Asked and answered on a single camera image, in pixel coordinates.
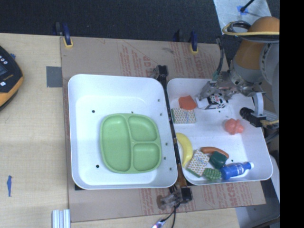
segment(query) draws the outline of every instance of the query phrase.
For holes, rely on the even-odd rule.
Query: green plate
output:
[[[105,165],[118,173],[142,173],[161,163],[162,146],[155,122],[139,114],[111,114],[100,127]]]

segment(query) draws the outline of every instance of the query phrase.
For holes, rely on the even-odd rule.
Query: wooden table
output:
[[[0,34],[24,74],[0,112],[0,227],[49,228],[53,210],[69,208],[63,97],[47,87],[46,68],[60,67],[59,37]],[[7,180],[12,177],[11,197]],[[72,223],[72,228],[149,228],[164,215]],[[172,219],[164,227],[171,227]],[[175,228],[237,228],[234,208],[178,213]]]

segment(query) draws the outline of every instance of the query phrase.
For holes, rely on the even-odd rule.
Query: yellow banana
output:
[[[193,148],[189,138],[182,134],[176,133],[177,141],[180,142],[182,147],[182,166],[185,167],[186,163],[190,161],[193,157]]]

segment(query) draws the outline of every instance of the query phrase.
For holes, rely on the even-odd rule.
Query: brown hot dog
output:
[[[225,155],[227,157],[227,159],[229,159],[229,155],[225,151],[223,151],[219,148],[216,148],[216,147],[201,147],[200,151],[202,151],[204,154],[212,154],[214,151],[217,151],[217,152]]]

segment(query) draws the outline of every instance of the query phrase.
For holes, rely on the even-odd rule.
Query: cardboard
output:
[[[60,40],[66,132],[67,180],[71,222],[114,219],[170,213],[161,210],[157,197],[168,188],[79,190],[71,176],[67,83],[76,74],[150,77],[157,65],[166,65],[172,78],[212,78],[220,60],[216,44],[198,44],[193,54],[190,43],[139,41],[106,38],[72,38],[67,48]],[[224,60],[223,70],[228,65]],[[259,181],[191,186],[193,200],[178,212],[265,204]]]

